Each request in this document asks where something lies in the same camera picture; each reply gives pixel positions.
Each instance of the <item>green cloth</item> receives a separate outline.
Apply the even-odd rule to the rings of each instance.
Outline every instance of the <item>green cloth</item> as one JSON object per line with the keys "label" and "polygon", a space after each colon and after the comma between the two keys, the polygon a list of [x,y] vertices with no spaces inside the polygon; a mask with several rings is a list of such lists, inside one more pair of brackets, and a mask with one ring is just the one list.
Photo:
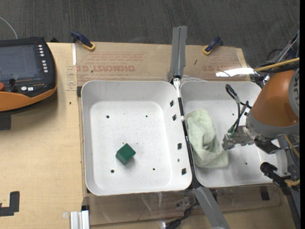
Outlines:
{"label": "green cloth", "polygon": [[228,152],[220,148],[213,120],[206,109],[186,115],[186,126],[198,167],[225,167],[229,163]]}

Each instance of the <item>screen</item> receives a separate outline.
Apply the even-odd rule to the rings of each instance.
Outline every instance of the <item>screen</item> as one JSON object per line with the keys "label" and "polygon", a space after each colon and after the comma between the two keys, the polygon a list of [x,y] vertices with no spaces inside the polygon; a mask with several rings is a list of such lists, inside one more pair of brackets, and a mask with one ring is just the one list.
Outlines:
{"label": "screen", "polygon": [[42,80],[34,45],[0,47],[0,82]]}

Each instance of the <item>yellow cable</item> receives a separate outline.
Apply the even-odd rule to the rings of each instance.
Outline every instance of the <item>yellow cable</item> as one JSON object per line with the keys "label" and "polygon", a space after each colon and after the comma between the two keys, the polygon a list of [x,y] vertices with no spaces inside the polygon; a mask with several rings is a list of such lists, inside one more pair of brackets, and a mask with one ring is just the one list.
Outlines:
{"label": "yellow cable", "polygon": [[287,186],[292,187],[292,186],[297,186],[301,183],[301,179],[298,179],[297,181],[293,181],[290,179],[286,179],[285,183],[287,184]]}
{"label": "yellow cable", "polygon": [[287,137],[287,135],[284,135],[284,138],[286,139],[287,143],[289,144],[289,146],[291,147],[291,149],[294,151],[294,153],[296,154],[296,156],[298,156],[298,158],[300,158],[300,153],[296,150],[296,148],[293,146],[293,144],[290,142],[289,138]]}
{"label": "yellow cable", "polygon": [[261,67],[261,68],[258,68],[258,69],[254,69],[254,70],[256,72],[264,71],[264,70],[269,70],[269,69],[272,69],[272,68],[275,68],[275,67],[278,67],[278,66],[283,66],[283,65],[286,65],[286,64],[289,64],[289,63],[294,63],[294,62],[297,62],[297,61],[300,61],[300,58],[286,60],[286,61],[283,61],[283,62],[280,62],[280,63],[271,64],[271,65],[264,66],[264,67]]}

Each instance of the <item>yellow and blue clamp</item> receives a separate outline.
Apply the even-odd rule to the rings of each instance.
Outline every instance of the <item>yellow and blue clamp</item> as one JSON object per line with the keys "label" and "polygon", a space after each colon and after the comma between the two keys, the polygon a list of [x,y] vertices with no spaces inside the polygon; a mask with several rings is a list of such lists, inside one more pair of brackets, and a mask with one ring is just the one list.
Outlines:
{"label": "yellow and blue clamp", "polygon": [[202,49],[202,52],[205,54],[205,55],[209,55],[213,49],[216,47],[216,46],[222,46],[223,45],[223,41],[221,40],[221,38],[219,36],[217,36],[209,45],[206,45],[203,49]]}
{"label": "yellow and blue clamp", "polygon": [[79,41],[82,43],[82,46],[90,51],[95,49],[95,44],[90,42],[84,35],[79,32],[72,31],[71,36],[74,38],[73,42]]}

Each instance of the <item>button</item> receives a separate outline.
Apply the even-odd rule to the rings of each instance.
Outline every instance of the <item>button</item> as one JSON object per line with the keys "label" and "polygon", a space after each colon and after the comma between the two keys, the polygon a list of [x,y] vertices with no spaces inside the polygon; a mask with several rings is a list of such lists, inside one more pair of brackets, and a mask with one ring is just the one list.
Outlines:
{"label": "button", "polygon": [[4,84],[0,82],[0,92],[4,92]]}

